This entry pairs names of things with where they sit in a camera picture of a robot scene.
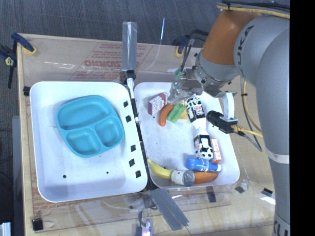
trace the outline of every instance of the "toy sausage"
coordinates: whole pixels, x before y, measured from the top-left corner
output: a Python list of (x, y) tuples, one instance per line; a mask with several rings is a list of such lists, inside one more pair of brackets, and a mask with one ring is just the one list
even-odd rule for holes
[(215, 179), (218, 176), (218, 173), (215, 172), (194, 172), (195, 181), (193, 183), (204, 183), (210, 180)]
[(174, 108), (174, 105), (172, 104), (166, 104), (162, 108), (161, 113), (159, 115), (159, 119), (158, 119), (158, 123), (161, 127), (164, 127), (166, 125), (166, 117), (169, 114), (169, 112), (172, 111), (173, 108)]

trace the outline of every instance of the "pink box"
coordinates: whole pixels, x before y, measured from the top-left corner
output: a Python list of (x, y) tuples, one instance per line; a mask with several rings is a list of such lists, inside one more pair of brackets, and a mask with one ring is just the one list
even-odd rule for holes
[(216, 138), (211, 138), (211, 147), (213, 150), (213, 158), (210, 159), (210, 162), (219, 163), (222, 160), (222, 158), (219, 150), (219, 144)]
[(148, 104), (148, 112), (150, 115), (155, 115), (157, 112), (159, 112), (166, 104), (167, 101), (167, 93), (162, 92), (156, 97), (154, 97), (152, 100), (149, 101)]

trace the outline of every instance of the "blue plate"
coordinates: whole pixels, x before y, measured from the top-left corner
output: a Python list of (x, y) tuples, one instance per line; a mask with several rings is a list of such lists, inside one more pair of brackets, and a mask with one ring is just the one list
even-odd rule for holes
[(56, 114), (57, 127), (68, 147), (81, 157), (91, 157), (122, 142), (123, 124), (111, 104), (91, 95), (62, 105)]

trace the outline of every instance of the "green toy object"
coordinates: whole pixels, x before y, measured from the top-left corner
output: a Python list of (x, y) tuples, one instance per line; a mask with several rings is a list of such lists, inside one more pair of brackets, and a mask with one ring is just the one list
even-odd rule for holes
[(185, 106), (183, 104), (176, 104), (174, 105), (173, 110), (168, 114), (167, 120), (170, 120), (173, 123), (176, 123), (179, 116), (185, 110)]

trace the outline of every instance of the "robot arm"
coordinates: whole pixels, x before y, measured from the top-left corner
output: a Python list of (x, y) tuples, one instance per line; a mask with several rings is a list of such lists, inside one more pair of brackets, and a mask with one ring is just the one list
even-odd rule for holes
[(289, 236), (288, 19), (224, 10), (195, 67), (183, 70), (181, 81), (173, 84), (170, 98), (177, 103), (188, 94), (202, 91), (222, 97), (220, 88), (238, 75), (256, 87), (258, 115), (275, 185), (273, 236)]

